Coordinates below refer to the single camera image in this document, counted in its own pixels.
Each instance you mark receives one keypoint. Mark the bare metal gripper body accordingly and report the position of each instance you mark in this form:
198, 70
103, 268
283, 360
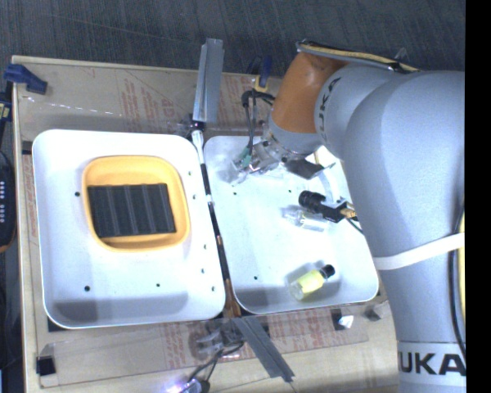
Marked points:
270, 156

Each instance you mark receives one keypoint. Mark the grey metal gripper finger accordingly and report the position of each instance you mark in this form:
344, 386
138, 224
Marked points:
235, 173

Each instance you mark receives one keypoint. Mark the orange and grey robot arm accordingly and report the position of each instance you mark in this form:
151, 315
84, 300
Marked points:
397, 170

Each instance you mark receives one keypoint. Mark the thin black and white rod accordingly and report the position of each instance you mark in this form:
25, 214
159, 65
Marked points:
213, 215

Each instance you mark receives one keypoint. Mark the clear plastic bottle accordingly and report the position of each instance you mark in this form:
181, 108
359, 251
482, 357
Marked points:
304, 218

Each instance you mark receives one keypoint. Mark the white plastic tray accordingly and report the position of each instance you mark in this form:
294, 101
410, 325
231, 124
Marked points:
118, 285
266, 240

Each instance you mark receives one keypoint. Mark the yellow bowl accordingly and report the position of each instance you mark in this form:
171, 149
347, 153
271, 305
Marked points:
135, 168

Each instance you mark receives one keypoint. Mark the black ribbed rectangular pad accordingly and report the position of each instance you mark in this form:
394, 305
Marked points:
131, 210

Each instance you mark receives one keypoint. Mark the yellow bottle with black cap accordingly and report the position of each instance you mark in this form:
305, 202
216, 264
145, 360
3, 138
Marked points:
310, 281

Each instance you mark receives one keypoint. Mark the brown cardboard board, red print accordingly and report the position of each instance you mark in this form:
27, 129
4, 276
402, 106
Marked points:
106, 96

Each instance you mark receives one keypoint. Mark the black cylinder on white bracket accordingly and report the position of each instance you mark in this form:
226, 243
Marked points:
318, 202

